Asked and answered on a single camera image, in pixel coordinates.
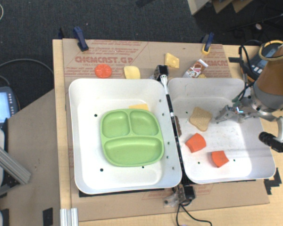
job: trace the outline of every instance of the table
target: table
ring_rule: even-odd
[[[226,57],[237,57],[238,46],[223,46]],[[249,48],[254,53],[257,48]],[[67,118],[65,112],[65,82],[63,65],[63,43],[61,40],[53,40],[53,57],[55,73],[55,100],[57,118],[57,144],[58,144],[58,169],[60,207],[62,209],[72,208],[71,189],[69,178],[68,142],[67,142]],[[234,78],[240,78],[241,73],[238,64],[229,64]],[[275,123],[263,121],[264,130],[277,134]],[[239,208],[226,208],[217,210],[193,211],[195,218],[210,220],[215,226],[224,225],[283,225],[283,153],[272,152],[276,166],[282,179],[280,187],[273,188],[273,195],[269,197],[270,203],[257,206],[245,206]],[[180,224],[202,225],[191,222],[185,214],[180,213]],[[80,222],[81,226],[105,226],[105,225],[176,225],[175,214],[166,213],[158,215],[147,215],[129,218],[116,218]]]

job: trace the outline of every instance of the black cable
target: black cable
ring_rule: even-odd
[[[244,89],[243,89],[243,91],[245,91],[246,90],[246,81],[245,81],[245,78],[246,78],[246,75],[247,75],[247,73],[246,73],[246,71],[245,71],[245,69],[244,69],[244,61],[243,61],[243,58],[242,58],[242,49],[244,48],[244,46],[243,45],[241,45],[240,47],[239,47],[239,65],[240,65],[240,67],[241,67],[241,69],[242,69],[242,73],[243,73],[243,81],[244,81]]]
[[[261,3],[263,3],[264,6],[265,6],[266,8],[268,8],[268,9],[270,9],[270,10],[283,13],[283,10],[282,10],[282,9],[278,9],[278,8],[271,7],[271,6],[268,5],[268,3],[266,3],[266,2],[263,1],[263,0],[258,0],[258,1],[260,1]]]
[[[244,85],[244,89],[243,89],[243,90],[240,92],[240,94],[238,95],[240,101],[241,101],[242,98],[244,97],[247,88],[253,86],[254,83],[255,83],[255,81],[253,81],[252,83],[250,83],[250,84],[248,84],[248,85]]]
[[[181,205],[186,207],[186,206],[189,206],[191,204],[191,202],[192,202],[192,200],[183,201],[181,203]]]
[[[7,65],[7,64],[11,64],[11,63],[14,63],[14,62],[19,62],[19,61],[30,61],[30,62],[40,64],[40,65],[44,66],[45,68],[47,68],[52,74],[54,74],[53,70],[50,69],[49,66],[47,66],[46,64],[44,64],[43,62],[41,62],[39,60],[30,59],[30,58],[20,58],[20,59],[14,59],[14,60],[7,61],[7,62],[0,64],[0,68]]]
[[[7,86],[10,86],[9,81],[5,77],[0,75],[0,79],[4,80],[7,83]]]
[[[243,59],[242,59],[242,50],[243,50],[244,53],[245,53],[245,56],[246,56],[247,65],[248,65],[248,68],[250,70],[250,73],[254,77],[254,73],[253,73],[253,70],[252,70],[251,65],[250,65],[250,57],[249,57],[248,52],[246,51],[246,48],[245,48],[245,46],[249,43],[256,43],[256,44],[260,45],[260,44],[262,44],[262,42],[259,41],[259,40],[248,40],[239,47],[239,55],[240,55],[240,61],[241,61],[240,67],[241,67],[243,73],[246,74],[246,72],[244,70],[244,62],[243,62]]]
[[[210,221],[194,218],[194,217],[184,208],[185,206],[188,206],[190,203],[191,203],[191,201],[190,201],[187,205],[182,205],[181,203],[178,204],[177,213],[176,213],[176,224],[177,224],[177,226],[180,226],[180,224],[178,223],[178,215],[179,215],[179,209],[180,209],[180,207],[182,207],[183,210],[184,210],[192,219],[194,219],[195,221],[203,222],[203,223],[208,223],[208,224],[210,224],[210,225],[212,226],[212,223],[211,223]]]

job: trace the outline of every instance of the orange foam block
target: orange foam block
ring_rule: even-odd
[[[200,135],[196,133],[185,143],[190,149],[191,153],[201,150],[202,148],[207,146],[206,140]]]
[[[212,159],[214,164],[220,168],[221,166],[223,166],[224,164],[226,164],[227,162],[229,162],[228,158],[226,157],[224,151],[216,151],[216,152],[212,152]]]

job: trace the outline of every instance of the orange disc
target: orange disc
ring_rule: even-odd
[[[108,78],[112,74],[112,69],[107,64],[100,64],[96,66],[94,71],[95,71],[95,75],[98,76],[99,78]]]

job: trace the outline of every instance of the yellow piece on tray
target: yellow piece on tray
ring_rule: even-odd
[[[141,73],[138,67],[129,65],[124,67],[126,79],[140,79]]]
[[[129,109],[143,109],[143,110],[149,111],[147,104],[130,105]]]
[[[166,53],[166,55],[165,55],[165,65],[173,67],[173,68],[179,68],[179,58],[177,58],[174,55],[171,55],[169,53]]]
[[[198,78],[206,78],[206,76],[201,73],[200,75],[198,75]]]

